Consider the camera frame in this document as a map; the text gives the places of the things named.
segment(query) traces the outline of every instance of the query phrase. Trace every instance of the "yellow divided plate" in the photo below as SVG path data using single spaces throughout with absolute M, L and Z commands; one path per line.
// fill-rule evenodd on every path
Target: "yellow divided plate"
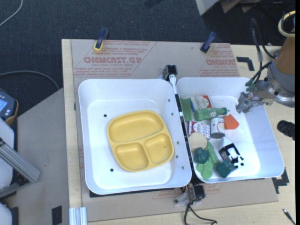
M 174 154 L 170 133 L 153 111 L 130 112 L 112 119 L 107 135 L 119 165 L 130 172 L 165 164 Z

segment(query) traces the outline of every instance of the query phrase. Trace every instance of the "can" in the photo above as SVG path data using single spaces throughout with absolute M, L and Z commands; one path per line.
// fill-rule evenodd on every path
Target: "can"
M 222 138 L 225 136 L 225 125 L 224 119 L 215 117 L 210 120 L 210 137 L 211 138 Z

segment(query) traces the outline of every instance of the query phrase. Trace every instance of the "toy bottle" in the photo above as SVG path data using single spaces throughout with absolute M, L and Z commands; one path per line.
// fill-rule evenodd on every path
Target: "toy bottle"
M 202 120 L 210 120 L 211 118 L 217 117 L 218 115 L 225 115 L 227 114 L 227 108 L 203 108 L 200 110 L 194 111 L 194 118 L 196 121 Z

